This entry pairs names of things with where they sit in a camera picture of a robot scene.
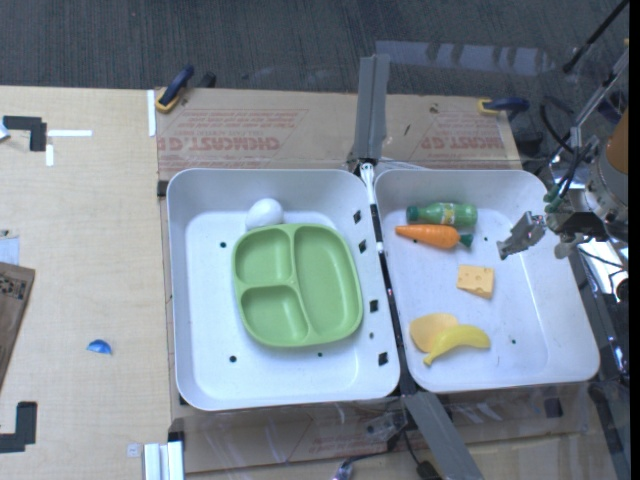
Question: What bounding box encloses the pale orange round chip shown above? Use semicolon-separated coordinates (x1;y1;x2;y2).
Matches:
409;312;460;354

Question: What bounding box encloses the green plastic bottle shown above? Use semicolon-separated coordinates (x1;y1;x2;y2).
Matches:
405;201;479;229

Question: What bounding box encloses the yellow banana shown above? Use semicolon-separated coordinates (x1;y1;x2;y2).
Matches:
422;323;492;368

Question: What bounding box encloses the green divided plate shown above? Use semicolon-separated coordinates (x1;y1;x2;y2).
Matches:
231;222;365;349

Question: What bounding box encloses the orange carrot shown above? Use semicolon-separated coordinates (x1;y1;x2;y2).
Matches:
394;223;474;251

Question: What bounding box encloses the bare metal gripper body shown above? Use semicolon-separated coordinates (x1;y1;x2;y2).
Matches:
545;187;629;244

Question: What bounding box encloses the white egg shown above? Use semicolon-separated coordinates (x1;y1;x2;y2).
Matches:
244;197;285;232

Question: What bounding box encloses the brown paper packet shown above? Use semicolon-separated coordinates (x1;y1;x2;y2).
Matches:
0;261;37;392

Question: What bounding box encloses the white paper slip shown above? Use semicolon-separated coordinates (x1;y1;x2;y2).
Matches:
0;235;21;265

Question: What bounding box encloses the yellow cheese wedge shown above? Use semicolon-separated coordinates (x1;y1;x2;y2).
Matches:
455;264;496;301

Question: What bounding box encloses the thin black and white rod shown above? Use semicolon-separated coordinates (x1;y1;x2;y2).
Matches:
358;162;412;394

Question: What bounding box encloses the brown cardboard board red print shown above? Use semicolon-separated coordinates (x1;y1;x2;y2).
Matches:
154;86;603;475

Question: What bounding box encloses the white plastic tray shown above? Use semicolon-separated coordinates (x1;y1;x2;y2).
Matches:
165;167;402;413
373;168;602;395

